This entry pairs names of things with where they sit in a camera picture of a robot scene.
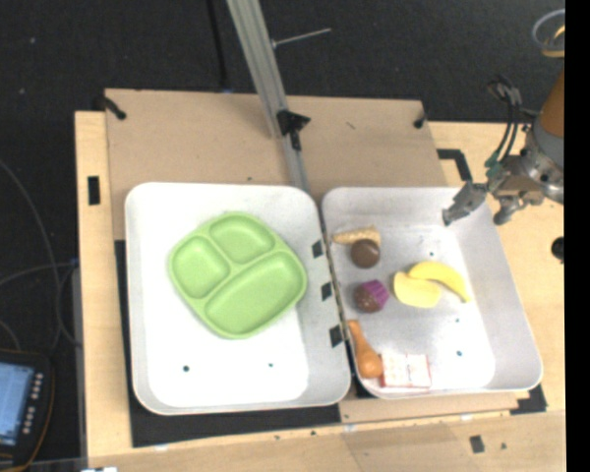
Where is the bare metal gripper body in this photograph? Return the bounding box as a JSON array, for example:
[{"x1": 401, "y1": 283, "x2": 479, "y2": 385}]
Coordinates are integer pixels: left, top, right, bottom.
[{"x1": 487, "y1": 146, "x2": 566, "y2": 207}]

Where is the yellow banana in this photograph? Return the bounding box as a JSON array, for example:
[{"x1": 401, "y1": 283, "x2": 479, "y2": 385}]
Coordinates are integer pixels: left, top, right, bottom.
[{"x1": 405, "y1": 260, "x2": 474, "y2": 305}]

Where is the yellow fruit slice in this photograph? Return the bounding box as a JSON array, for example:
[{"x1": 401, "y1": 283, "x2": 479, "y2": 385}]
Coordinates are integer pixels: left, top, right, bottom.
[{"x1": 391, "y1": 269, "x2": 443, "y2": 311}]

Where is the white plastic tray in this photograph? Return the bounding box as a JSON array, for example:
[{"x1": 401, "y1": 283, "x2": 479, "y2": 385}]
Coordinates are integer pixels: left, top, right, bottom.
[
  {"x1": 123, "y1": 181, "x2": 353, "y2": 417},
  {"x1": 320, "y1": 186, "x2": 545, "y2": 401}
]

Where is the brown round biscuit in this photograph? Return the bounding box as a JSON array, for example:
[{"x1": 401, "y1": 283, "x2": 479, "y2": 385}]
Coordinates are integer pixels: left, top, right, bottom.
[{"x1": 349, "y1": 238, "x2": 382, "y2": 270}]

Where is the tan biscuit stick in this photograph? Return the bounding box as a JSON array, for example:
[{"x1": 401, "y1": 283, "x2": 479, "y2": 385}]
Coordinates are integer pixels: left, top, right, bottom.
[{"x1": 331, "y1": 225, "x2": 383, "y2": 247}]

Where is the purple and brown cupcake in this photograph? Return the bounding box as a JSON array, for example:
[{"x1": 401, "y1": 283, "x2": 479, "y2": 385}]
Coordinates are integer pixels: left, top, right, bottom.
[{"x1": 351, "y1": 278, "x2": 391, "y2": 315}]

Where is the white and red carton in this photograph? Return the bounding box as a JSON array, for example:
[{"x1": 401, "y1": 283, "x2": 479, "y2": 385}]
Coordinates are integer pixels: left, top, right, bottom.
[{"x1": 377, "y1": 352, "x2": 434, "y2": 390}]

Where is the orange chicken drumstick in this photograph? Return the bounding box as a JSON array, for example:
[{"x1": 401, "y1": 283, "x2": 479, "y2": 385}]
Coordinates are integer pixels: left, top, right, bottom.
[{"x1": 345, "y1": 319, "x2": 385, "y2": 381}]

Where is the green divided plate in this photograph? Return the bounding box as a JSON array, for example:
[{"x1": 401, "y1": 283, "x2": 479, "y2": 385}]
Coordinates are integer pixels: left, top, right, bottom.
[{"x1": 166, "y1": 210, "x2": 310, "y2": 341}]

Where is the brown cardboard board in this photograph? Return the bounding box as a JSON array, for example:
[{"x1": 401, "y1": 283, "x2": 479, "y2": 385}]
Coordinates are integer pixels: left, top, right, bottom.
[{"x1": 102, "y1": 88, "x2": 523, "y2": 425}]

